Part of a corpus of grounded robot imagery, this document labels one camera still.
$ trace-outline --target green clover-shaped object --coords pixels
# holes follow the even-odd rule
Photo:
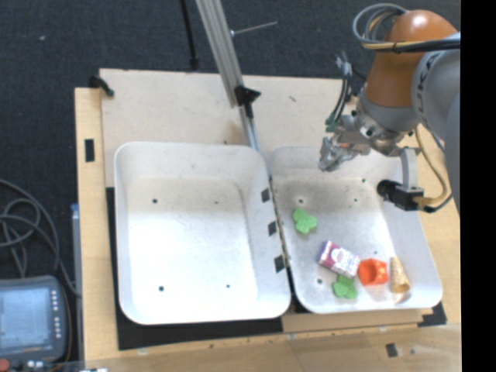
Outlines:
[[[294,227],[303,234],[309,234],[317,227],[317,218],[309,215],[303,208],[296,208],[293,211]]]
[[[332,284],[334,295],[338,298],[354,299],[358,296],[357,289],[353,286],[353,279],[338,275],[338,281]]]

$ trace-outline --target yellow cable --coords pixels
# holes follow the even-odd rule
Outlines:
[[[444,181],[443,177],[441,174],[437,171],[437,169],[434,168],[434,165],[432,164],[431,159],[425,152],[425,147],[422,143],[422,140],[420,139],[420,134],[419,134],[419,128],[415,128],[415,137],[417,138],[417,142],[420,146],[420,150],[422,151],[422,154],[424,155],[425,160],[427,161],[427,164],[431,167],[432,171],[434,174],[437,176],[439,179],[439,182],[441,182],[441,185],[443,186],[443,192],[441,193],[440,196],[432,198],[432,197],[416,197],[414,198],[414,201],[418,203],[421,207],[425,207],[426,205],[431,205],[431,204],[436,204],[438,202],[441,202],[446,195],[448,194],[448,187],[446,186],[446,182]]]

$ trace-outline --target black cable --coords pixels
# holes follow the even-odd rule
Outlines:
[[[15,255],[14,256],[15,264],[18,267],[19,274],[21,275],[21,277],[25,277],[27,271],[27,253],[23,247],[23,244],[28,239],[31,239],[34,233],[38,233],[39,235],[41,235],[41,237],[46,242],[46,244],[48,245],[48,247],[55,256],[53,262],[54,271],[57,272],[60,269],[61,273],[64,276],[64,280],[67,282],[67,286],[69,287],[69,289],[76,296],[80,297],[80,295],[77,293],[77,291],[74,288],[74,283],[71,281],[67,269],[64,266],[64,263],[60,260],[59,236],[57,233],[57,229],[55,228],[55,224],[53,223],[53,220],[46,211],[46,209],[32,195],[30,195],[20,187],[16,186],[15,184],[0,179],[0,185],[3,186],[4,188],[8,188],[14,192],[17,192],[23,196],[22,198],[17,198],[14,201],[11,201],[5,207],[4,212],[0,214],[0,226],[2,226],[3,228],[3,237],[5,237],[5,242],[0,243],[0,250],[5,248],[10,248],[11,250],[14,250],[14,246],[21,246],[22,260],[17,254],[17,251],[15,251],[12,254]],[[14,208],[14,206],[19,204],[30,205],[31,208],[36,213],[35,219],[29,220],[22,216],[13,215],[11,212],[12,209]],[[48,226],[50,227],[50,231],[52,234],[51,237],[43,229],[40,228],[40,223],[42,221],[42,218],[45,218],[45,220],[48,222]],[[21,234],[12,227],[12,222],[17,222],[18,224],[20,223],[21,225],[28,226],[29,230]]]

